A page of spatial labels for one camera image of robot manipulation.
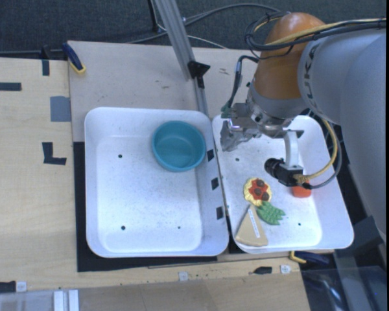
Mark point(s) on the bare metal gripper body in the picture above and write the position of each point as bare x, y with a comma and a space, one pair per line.
246, 115

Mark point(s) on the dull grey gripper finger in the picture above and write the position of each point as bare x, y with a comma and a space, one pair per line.
227, 139
244, 137

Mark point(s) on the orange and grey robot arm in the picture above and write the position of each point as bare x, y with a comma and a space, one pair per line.
343, 86

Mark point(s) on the teal bowl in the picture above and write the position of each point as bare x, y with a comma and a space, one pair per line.
178, 147

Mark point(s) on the yellow toy pizza slice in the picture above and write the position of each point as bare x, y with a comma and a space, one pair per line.
256, 191

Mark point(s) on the orange block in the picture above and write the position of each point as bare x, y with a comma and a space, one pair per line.
299, 191

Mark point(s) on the green toy leaf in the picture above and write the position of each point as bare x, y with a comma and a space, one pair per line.
270, 213

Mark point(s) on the tan toy bread wedge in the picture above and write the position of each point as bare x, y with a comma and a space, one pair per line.
249, 232

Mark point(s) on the white plastic tray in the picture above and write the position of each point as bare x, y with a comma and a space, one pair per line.
142, 199
311, 212

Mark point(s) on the pale wood board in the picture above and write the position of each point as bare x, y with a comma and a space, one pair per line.
133, 76

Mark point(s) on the black cylinder on white bracket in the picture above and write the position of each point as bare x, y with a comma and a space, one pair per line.
285, 172

